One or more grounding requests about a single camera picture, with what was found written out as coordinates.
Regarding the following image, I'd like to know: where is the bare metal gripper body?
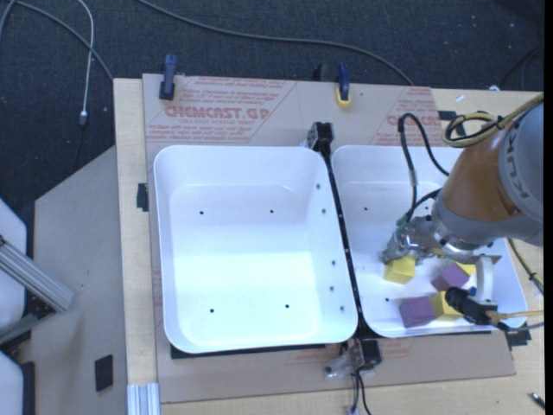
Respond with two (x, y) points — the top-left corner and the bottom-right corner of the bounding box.
(385, 216), (477, 259)

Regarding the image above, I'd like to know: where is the purple cube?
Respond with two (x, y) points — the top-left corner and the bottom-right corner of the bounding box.
(431, 261), (471, 292)
(397, 295), (437, 329)

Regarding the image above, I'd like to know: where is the thin black rod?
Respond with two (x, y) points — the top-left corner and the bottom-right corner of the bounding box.
(321, 144), (365, 341)

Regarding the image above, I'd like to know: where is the white plastic tray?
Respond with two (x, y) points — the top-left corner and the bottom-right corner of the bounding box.
(330, 144), (529, 339)
(153, 144), (359, 354)

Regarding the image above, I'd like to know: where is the brown cardboard board red print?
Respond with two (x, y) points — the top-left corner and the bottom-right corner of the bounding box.
(142, 73), (518, 404)

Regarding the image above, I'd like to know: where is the black cylinder on white bracket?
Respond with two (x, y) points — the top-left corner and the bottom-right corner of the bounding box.
(444, 253), (503, 326)

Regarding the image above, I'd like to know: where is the black block with thin wires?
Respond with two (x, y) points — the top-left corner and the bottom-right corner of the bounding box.
(345, 337), (384, 369)
(306, 121), (334, 153)

